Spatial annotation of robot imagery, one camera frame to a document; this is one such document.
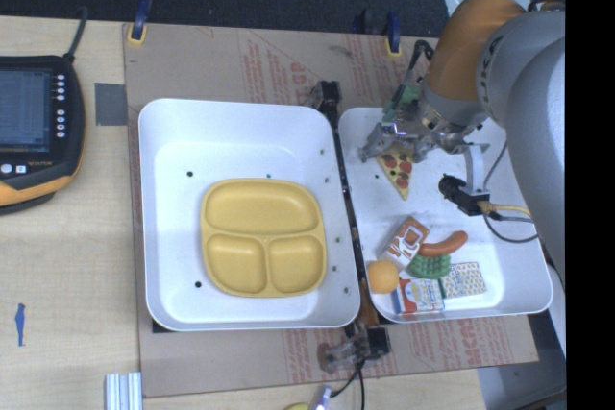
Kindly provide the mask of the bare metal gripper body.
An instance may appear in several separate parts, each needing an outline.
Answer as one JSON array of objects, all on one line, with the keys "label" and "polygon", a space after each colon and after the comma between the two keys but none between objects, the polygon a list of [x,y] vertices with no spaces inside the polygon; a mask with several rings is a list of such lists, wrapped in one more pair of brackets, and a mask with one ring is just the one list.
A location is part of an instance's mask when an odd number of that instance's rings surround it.
[{"label": "bare metal gripper body", "polygon": [[448,154],[460,154],[468,146],[465,138],[480,126],[480,108],[400,108],[385,109],[382,123],[391,128],[394,140],[411,147],[421,137],[429,137]]}]

